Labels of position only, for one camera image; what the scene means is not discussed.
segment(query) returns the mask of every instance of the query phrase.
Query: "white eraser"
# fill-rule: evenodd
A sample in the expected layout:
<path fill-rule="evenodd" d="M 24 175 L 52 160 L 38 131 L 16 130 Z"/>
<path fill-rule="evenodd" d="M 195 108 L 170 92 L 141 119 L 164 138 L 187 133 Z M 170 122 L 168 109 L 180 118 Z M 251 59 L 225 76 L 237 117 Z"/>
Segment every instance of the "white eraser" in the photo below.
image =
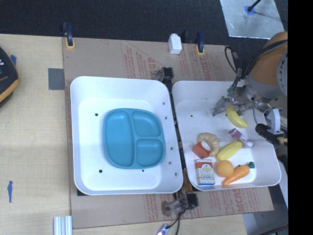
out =
<path fill-rule="evenodd" d="M 180 54 L 182 50 L 181 40 L 180 36 L 178 36 L 176 33 L 170 35 L 170 38 L 168 40 L 168 48 L 171 54 Z"/>

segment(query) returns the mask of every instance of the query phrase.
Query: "robotic arm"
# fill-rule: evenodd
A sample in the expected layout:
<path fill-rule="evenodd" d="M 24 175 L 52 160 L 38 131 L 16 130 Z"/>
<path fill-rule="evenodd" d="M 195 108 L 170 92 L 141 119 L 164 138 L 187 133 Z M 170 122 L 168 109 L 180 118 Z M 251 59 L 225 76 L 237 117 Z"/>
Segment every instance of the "robotic arm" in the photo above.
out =
<path fill-rule="evenodd" d="M 281 109 L 272 108 L 269 103 L 283 94 L 287 96 L 288 33 L 274 35 L 250 61 L 243 76 L 240 72 L 238 69 L 227 97 L 221 97 L 211 110 L 212 115 L 223 112 L 230 104 L 239 116 L 247 109 L 259 110 L 268 125 L 256 123 L 256 132 L 274 145 L 287 145 L 287 119 L 280 116 Z M 243 86 L 238 86 L 240 77 Z"/>

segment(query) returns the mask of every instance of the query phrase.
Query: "beige ring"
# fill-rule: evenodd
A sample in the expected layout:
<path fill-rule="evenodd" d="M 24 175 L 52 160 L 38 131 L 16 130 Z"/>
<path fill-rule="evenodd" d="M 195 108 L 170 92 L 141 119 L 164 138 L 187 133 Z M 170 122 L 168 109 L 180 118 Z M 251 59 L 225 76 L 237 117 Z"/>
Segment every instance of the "beige ring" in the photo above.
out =
<path fill-rule="evenodd" d="M 203 132 L 197 136 L 197 143 L 205 141 L 210 146 L 210 157 L 214 157 L 220 150 L 220 139 L 216 135 Z"/>

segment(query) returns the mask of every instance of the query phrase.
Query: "toy carrot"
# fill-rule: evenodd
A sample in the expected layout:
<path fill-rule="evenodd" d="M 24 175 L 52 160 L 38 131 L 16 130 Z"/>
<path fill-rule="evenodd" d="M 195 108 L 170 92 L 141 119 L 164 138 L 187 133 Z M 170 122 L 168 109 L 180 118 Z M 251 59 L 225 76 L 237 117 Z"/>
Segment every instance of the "toy carrot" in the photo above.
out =
<path fill-rule="evenodd" d="M 233 174 L 225 178 L 225 180 L 223 181 L 223 185 L 226 186 L 238 179 L 241 179 L 247 176 L 250 172 L 250 168 L 254 168 L 254 162 L 249 162 L 248 165 L 243 164 L 243 165 L 238 166 L 234 170 Z"/>

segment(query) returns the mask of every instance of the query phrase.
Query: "orange carrot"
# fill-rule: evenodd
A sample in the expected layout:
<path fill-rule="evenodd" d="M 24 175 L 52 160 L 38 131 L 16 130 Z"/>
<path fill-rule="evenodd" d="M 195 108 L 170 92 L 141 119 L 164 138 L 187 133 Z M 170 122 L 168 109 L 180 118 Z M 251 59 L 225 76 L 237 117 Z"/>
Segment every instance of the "orange carrot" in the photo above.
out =
<path fill-rule="evenodd" d="M 248 165 L 245 165 L 245 164 L 240 165 L 234 170 L 233 174 L 225 178 L 225 180 L 223 181 L 223 185 L 226 186 L 229 183 L 232 183 L 238 179 L 241 179 L 247 176 L 249 172 L 250 172 L 250 167 Z"/>

